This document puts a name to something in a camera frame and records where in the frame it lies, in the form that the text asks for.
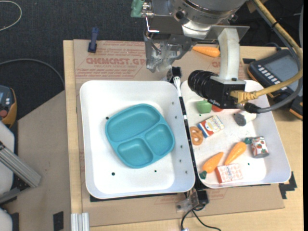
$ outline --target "toy pretzel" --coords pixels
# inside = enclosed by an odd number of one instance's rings
[[[202,131],[197,127],[190,127],[189,131],[191,132],[192,143],[194,145],[200,145],[203,141]]]

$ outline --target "black clip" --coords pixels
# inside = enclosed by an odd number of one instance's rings
[[[181,67],[172,67],[167,72],[167,81],[173,83],[173,77],[178,76],[182,77],[182,70]]]
[[[278,21],[274,22],[274,23],[270,26],[270,29],[271,29],[272,31],[274,31],[274,27],[275,27],[278,23],[279,23]]]
[[[294,178],[293,172],[291,172],[291,177],[289,179],[289,184],[279,183],[279,189],[282,196],[282,199],[287,199],[286,192],[287,191],[295,191],[297,188],[297,184]]]
[[[92,29],[91,42],[89,43],[88,52],[91,52],[91,53],[96,52],[96,47],[97,47],[96,40],[97,40],[98,32],[99,30],[97,27],[94,27]]]

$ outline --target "toy carrot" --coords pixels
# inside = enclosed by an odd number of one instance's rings
[[[230,151],[224,165],[230,164],[233,160],[238,158],[245,151],[246,151],[246,144],[244,142],[241,141],[241,142],[236,143],[236,145]]]
[[[207,47],[207,46],[194,46],[192,48],[194,51],[208,55],[211,57],[218,57],[220,55],[220,50],[216,47]]]
[[[203,164],[202,166],[203,172],[199,174],[201,179],[205,179],[207,174],[212,173],[215,170],[222,156],[223,152],[217,153]]]
[[[214,112],[220,112],[220,111],[223,111],[223,109],[220,109],[219,107],[217,107],[216,105],[212,105],[212,110]]]

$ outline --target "white tray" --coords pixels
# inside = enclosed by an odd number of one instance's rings
[[[99,199],[179,193],[195,182],[176,88],[165,81],[91,80],[80,89],[86,186]],[[105,135],[106,117],[136,104],[155,107],[169,124],[175,147],[144,168],[130,168],[116,155]]]
[[[262,86],[252,80],[246,80],[246,91],[260,90]],[[259,185],[270,183],[282,183],[289,180],[291,169],[286,157],[281,138],[277,131],[276,123],[272,112],[258,114],[256,119],[247,123],[245,126],[239,126],[235,120],[235,113],[239,109],[225,109],[221,112],[210,112],[208,114],[199,114],[195,102],[203,100],[188,87],[187,81],[181,85],[187,119],[189,126],[196,126],[201,121],[217,115],[225,128],[212,136],[203,140],[199,146],[193,146],[194,157],[198,172],[202,172],[204,162],[218,152],[224,152],[224,156],[219,165],[223,165],[228,152],[235,143],[244,141],[246,137],[264,136],[269,150],[269,155],[264,158],[253,158],[250,145],[243,155],[238,157],[233,163],[240,164],[243,173],[242,180],[230,181],[219,184],[215,172],[207,175],[206,179],[200,178],[200,181],[209,188],[223,188],[246,185]],[[251,101],[259,107],[268,107],[269,102],[266,95]]]

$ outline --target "blue clamp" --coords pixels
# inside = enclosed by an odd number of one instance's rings
[[[89,43],[88,52],[91,52],[91,53],[96,52],[96,47],[97,47],[96,40],[97,40],[98,32],[99,30],[97,27],[94,27],[92,29],[91,42]]]

